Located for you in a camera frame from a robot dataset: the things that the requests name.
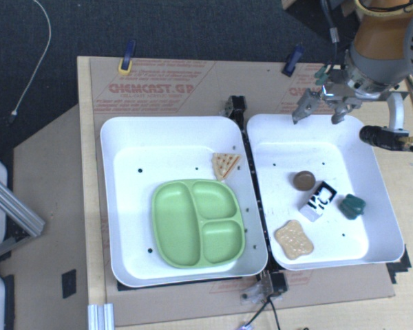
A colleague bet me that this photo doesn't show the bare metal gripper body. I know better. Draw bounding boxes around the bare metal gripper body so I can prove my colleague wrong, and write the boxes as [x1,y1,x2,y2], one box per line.
[320,63,395,111]

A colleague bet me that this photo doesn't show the white plastic tray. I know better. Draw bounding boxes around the white plastic tray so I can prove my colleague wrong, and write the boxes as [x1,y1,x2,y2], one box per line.
[99,115,269,288]
[246,113,405,272]

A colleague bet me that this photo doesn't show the brown round biscuit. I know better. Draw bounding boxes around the brown round biscuit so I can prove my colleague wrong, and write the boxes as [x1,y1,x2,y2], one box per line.
[293,170,317,192]

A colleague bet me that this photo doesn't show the thin black rod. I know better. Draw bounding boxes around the thin black rod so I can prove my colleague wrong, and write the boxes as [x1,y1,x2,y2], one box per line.
[234,110,275,274]

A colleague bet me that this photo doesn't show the black and white carton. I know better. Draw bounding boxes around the black and white carton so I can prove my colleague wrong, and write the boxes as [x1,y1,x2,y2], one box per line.
[298,180,338,223]

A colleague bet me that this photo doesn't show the dark green broccoli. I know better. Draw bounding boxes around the dark green broccoli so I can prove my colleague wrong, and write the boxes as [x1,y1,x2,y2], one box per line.
[339,193,367,221]

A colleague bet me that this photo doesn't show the tan pizza slice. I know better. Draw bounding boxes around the tan pizza slice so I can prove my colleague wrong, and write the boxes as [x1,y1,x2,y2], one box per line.
[211,152,242,182]

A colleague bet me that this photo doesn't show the beige bread slice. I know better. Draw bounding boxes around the beige bread slice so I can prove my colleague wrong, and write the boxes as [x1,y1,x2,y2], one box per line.
[273,219,315,261]

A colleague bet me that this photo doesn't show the brown cardboard board red print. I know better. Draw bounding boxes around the brown cardboard board red print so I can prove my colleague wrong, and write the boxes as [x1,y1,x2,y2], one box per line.
[89,57,396,327]

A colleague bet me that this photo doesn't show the green divided plate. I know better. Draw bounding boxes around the green divided plate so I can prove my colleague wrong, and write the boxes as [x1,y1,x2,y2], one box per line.
[151,178,246,270]

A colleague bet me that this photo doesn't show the black cylinder on white bracket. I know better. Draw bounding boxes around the black cylinder on white bracket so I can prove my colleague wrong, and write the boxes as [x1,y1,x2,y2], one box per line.
[359,92,411,152]

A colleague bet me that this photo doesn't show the black block with wires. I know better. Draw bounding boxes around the black block with wires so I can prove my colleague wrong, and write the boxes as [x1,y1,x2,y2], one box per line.
[224,94,246,120]
[257,270,289,297]

